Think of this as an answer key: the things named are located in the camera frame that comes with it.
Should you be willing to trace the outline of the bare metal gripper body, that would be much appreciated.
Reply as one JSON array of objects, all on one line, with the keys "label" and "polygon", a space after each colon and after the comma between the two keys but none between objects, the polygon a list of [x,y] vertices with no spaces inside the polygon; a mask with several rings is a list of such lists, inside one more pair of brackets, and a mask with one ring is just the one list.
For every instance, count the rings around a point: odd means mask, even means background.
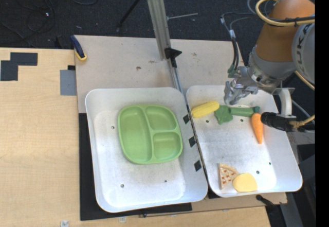
[{"label": "bare metal gripper body", "polygon": [[258,90],[273,93],[282,82],[254,66],[231,67],[228,70],[231,80],[226,82],[226,94],[256,94]]}]

